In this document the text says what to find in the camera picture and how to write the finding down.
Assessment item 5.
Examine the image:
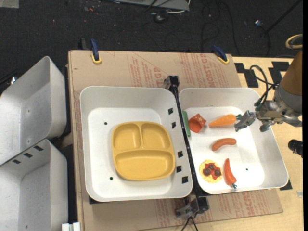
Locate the thin black rod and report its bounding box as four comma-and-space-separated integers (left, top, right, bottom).
171, 85, 202, 201

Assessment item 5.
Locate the white plastic tray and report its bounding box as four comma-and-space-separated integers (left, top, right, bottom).
79, 85, 194, 203
178, 87, 290, 195

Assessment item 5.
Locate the green cylinder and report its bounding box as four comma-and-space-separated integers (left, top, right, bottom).
181, 110, 192, 138

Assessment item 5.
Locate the red chili pepper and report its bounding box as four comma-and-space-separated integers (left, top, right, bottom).
223, 158, 238, 190

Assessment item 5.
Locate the black block with thin wires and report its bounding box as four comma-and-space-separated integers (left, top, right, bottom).
175, 196, 210, 219
163, 75, 180, 90

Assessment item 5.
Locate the red packet with yellow stars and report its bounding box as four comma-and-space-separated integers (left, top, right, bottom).
188, 113, 207, 134

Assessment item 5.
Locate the orange sausage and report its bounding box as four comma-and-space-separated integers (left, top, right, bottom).
211, 137, 237, 152

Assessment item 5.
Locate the yellow divided plate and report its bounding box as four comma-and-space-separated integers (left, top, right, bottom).
111, 121, 176, 181

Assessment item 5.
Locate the black cylinder on white bracket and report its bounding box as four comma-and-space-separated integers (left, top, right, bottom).
287, 139, 303, 158

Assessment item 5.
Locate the brown cardboard board red print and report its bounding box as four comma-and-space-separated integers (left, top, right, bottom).
68, 50, 284, 231

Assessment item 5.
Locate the yellow pasta with meatballs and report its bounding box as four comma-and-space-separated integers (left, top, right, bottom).
198, 159, 223, 184

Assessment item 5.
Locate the orange carrot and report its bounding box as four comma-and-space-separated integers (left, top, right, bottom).
208, 114, 242, 128

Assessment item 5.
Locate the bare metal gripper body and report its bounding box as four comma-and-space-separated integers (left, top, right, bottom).
255, 100, 303, 128

